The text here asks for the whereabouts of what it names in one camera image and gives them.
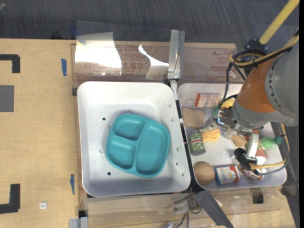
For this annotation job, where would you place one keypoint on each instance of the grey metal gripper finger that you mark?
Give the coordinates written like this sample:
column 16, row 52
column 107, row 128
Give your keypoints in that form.
column 208, row 124

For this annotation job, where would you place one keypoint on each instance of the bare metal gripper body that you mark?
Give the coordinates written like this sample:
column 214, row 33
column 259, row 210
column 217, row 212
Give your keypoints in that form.
column 227, row 118

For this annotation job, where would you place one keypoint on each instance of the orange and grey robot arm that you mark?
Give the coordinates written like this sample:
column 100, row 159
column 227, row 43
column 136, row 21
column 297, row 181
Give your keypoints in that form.
column 257, row 94

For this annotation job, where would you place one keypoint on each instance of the yellow crinkled crisp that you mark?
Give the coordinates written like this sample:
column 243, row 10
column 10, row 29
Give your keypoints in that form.
column 211, row 135

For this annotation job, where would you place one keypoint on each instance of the yellow banana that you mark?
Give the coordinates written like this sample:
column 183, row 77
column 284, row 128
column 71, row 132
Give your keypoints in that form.
column 228, row 102

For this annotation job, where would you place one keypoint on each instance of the brown bread slice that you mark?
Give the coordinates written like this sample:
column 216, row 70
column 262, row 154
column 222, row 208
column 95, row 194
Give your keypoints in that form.
column 192, row 117

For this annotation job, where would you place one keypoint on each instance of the green and white can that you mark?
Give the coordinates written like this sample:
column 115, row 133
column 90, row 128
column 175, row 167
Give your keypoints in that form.
column 196, row 144

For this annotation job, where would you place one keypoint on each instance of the orange and white carton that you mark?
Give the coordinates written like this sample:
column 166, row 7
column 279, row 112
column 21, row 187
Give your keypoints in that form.
column 207, row 100

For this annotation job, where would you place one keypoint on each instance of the white plastic tray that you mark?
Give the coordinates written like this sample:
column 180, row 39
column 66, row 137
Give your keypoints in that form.
column 221, row 154
column 99, row 98

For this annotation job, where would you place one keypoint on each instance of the green plastic bottle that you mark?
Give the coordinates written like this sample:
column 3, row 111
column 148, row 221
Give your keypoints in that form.
column 269, row 142

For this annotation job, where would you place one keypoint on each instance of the red and white packet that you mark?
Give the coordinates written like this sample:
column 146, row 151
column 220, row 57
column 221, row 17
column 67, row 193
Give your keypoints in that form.
column 260, row 156

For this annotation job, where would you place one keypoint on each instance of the white bottle with red cap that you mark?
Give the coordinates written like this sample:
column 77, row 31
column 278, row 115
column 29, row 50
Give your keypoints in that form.
column 226, row 175

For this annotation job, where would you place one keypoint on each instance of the blue divided plate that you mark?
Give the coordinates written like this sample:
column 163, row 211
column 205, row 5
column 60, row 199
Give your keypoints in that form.
column 152, row 146

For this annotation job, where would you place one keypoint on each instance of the shiny printed packet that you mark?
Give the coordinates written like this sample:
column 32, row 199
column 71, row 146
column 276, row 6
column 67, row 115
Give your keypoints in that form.
column 254, row 176

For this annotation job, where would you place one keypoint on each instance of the black cylinder on white bracket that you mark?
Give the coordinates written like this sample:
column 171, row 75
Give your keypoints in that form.
column 252, row 146

